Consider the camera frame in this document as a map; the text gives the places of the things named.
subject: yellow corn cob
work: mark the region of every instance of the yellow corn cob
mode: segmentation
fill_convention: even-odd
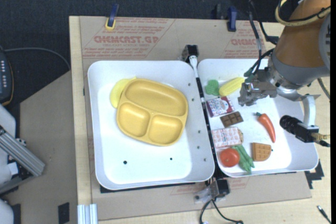
[[[245,81],[244,78],[238,77],[235,79],[231,79],[227,83],[225,83],[223,86],[219,89],[220,96],[228,96],[231,93],[235,92],[236,90],[240,89],[242,86],[241,84]]]

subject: carrot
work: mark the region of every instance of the carrot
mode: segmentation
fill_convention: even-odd
[[[267,114],[260,114],[259,112],[256,113],[258,116],[258,122],[260,122],[267,130],[272,142],[275,142],[275,130],[272,121],[267,116]]]

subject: yellow plate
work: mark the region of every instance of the yellow plate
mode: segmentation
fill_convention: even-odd
[[[179,90],[147,79],[131,80],[117,108],[120,130],[158,146],[169,146],[181,137],[188,115],[188,101]]]

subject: white tray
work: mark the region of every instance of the white tray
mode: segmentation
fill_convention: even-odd
[[[243,74],[254,64],[255,59],[206,59],[199,63],[198,74],[203,88],[208,80],[217,80],[221,86],[224,82],[236,77],[243,77]],[[260,68],[267,66],[267,60],[261,62]],[[279,125],[283,115],[290,115],[303,120],[303,112],[299,102],[289,101],[283,97],[264,98],[257,100],[252,106],[241,106],[238,104],[239,90],[231,94],[230,99],[236,111],[242,115],[243,122],[236,124],[244,134],[243,146],[247,153],[251,154],[251,143],[270,144],[272,152],[269,159],[264,162],[254,162],[255,168],[248,173],[238,165],[227,168],[218,161],[220,169],[230,177],[241,177],[250,175],[274,174],[296,172],[300,170],[314,169],[318,164],[318,154],[314,143],[303,143],[288,133]],[[213,99],[215,96],[205,93],[205,100]],[[256,112],[266,113],[272,120],[276,131],[276,142],[273,143],[265,128],[257,122]],[[223,128],[218,117],[209,118],[212,130]]]
[[[110,104],[114,84],[145,78],[180,90],[188,100],[181,138],[171,146],[150,145],[123,134]],[[215,165],[202,104],[190,65],[182,61],[98,61],[88,70],[94,163],[98,182],[111,190],[207,181]]]

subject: tomato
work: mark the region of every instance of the tomato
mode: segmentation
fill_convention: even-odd
[[[219,158],[225,167],[233,167],[239,163],[240,155],[234,148],[227,148],[220,153]]]

